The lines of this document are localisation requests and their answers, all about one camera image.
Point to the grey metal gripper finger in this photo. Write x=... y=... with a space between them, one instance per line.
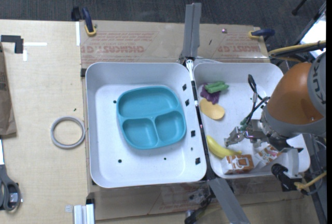
x=239 y=131
x=232 y=139

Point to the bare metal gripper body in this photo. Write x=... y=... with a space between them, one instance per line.
x=256 y=131

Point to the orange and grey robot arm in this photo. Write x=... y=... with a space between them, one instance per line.
x=293 y=103

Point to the yellow banana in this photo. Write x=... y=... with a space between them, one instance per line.
x=218 y=149

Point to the white and pink carton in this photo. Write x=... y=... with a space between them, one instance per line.
x=268 y=153

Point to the orange and white carton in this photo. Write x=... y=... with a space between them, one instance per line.
x=238 y=164

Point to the yellow potato chip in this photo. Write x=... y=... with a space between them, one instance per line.
x=211 y=110

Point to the purple grapes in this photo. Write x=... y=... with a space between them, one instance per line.
x=212 y=98

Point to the green bean pods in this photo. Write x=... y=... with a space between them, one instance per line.
x=215 y=86

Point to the white plastic tray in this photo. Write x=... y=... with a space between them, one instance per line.
x=238 y=70
x=109 y=160

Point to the thin black and white rod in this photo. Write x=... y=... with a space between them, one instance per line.
x=193 y=88

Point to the blue divided plate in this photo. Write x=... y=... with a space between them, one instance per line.
x=145 y=106

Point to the brown cardboard board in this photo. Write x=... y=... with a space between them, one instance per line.
x=129 y=44

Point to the white tape roll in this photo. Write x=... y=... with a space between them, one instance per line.
x=55 y=141

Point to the brown paper bag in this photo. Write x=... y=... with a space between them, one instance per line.
x=5 y=103

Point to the black cylinder on white bracket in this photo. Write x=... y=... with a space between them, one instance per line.
x=290 y=160

